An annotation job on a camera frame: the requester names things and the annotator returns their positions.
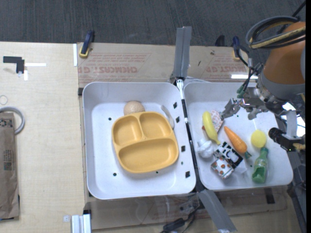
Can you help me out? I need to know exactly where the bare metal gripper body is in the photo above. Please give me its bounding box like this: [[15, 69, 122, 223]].
[[241, 86, 278, 114]]

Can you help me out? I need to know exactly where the orange patterned white packet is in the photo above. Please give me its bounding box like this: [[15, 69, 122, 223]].
[[201, 109, 225, 134]]

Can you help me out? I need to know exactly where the yellow round lemon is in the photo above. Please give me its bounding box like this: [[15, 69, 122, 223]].
[[250, 129, 268, 149]]

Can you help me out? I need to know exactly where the yellow banana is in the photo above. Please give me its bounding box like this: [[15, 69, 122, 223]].
[[202, 111, 221, 146]]

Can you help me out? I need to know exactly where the orange carrot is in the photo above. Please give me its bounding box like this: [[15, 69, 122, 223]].
[[223, 126, 253, 160]]

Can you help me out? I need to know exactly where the thin black and white rod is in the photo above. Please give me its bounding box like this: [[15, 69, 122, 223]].
[[176, 79, 199, 181]]

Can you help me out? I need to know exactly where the black and white carton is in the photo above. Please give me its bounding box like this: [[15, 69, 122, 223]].
[[213, 141, 244, 170]]

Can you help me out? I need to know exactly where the white lumpy toy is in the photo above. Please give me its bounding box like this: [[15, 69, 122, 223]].
[[196, 138, 215, 159]]

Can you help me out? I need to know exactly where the green plastic bottle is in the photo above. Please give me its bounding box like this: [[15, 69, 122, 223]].
[[251, 147, 270, 184]]

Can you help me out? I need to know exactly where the white plastic tray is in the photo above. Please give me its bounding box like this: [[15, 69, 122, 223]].
[[182, 82, 294, 192], [82, 82, 197, 200]]

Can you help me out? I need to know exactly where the yellow divided plate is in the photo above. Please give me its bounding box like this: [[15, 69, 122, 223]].
[[111, 111, 180, 174]]

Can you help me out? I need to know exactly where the beige round bread roll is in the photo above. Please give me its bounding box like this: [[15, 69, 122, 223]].
[[123, 100, 146, 117]]

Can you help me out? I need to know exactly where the brown cardboard board red print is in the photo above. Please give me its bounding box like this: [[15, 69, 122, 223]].
[[76, 42, 294, 231]]

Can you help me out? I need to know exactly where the brown paper bag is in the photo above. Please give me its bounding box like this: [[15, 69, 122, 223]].
[[0, 113, 20, 220]]

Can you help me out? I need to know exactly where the black cylinder on white bracket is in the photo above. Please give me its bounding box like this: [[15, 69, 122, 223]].
[[268, 110, 299, 152]]

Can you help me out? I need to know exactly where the black block with thin wires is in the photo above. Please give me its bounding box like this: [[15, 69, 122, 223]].
[[170, 74, 188, 84]]

